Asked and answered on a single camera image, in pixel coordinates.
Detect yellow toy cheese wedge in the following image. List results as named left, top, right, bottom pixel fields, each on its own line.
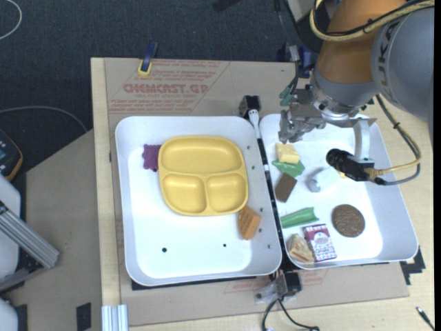
left=275, top=142, right=301, bottom=165

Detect thin black and white rod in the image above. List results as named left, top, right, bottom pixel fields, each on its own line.
left=248, top=110, right=287, bottom=272

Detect purple toy grapes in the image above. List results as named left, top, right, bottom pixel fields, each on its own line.
left=141, top=143, right=163, bottom=172

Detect green toy lettuce leaf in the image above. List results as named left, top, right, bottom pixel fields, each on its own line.
left=271, top=158, right=306, bottom=179

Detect black cylinder on white bracket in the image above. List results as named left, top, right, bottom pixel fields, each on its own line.
left=325, top=114, right=378, bottom=182

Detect brown rectangular toy biscuit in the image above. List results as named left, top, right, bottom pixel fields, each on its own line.
left=274, top=172, right=298, bottom=203

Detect toy sandwich wedge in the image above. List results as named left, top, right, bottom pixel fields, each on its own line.
left=286, top=232, right=316, bottom=264

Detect brown cardboard board red print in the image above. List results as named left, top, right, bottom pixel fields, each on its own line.
left=103, top=57, right=411, bottom=327

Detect orange toy waffle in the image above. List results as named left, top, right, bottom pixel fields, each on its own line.
left=237, top=205, right=262, bottom=241

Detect brown round toy biscuit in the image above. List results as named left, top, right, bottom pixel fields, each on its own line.
left=331, top=203, right=366, bottom=239

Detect green toy celery stick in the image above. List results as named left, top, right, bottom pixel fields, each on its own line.
left=279, top=206, right=319, bottom=230

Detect yellow divided plate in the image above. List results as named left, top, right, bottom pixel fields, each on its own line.
left=157, top=135, right=250, bottom=218

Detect white plastic tray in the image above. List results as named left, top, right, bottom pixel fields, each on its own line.
left=114, top=115, right=284, bottom=287
left=258, top=112, right=420, bottom=272

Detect red and white carton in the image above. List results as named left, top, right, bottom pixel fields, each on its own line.
left=302, top=223, right=338, bottom=263

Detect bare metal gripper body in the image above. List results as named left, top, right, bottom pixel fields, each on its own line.
left=286, top=88, right=362, bottom=128

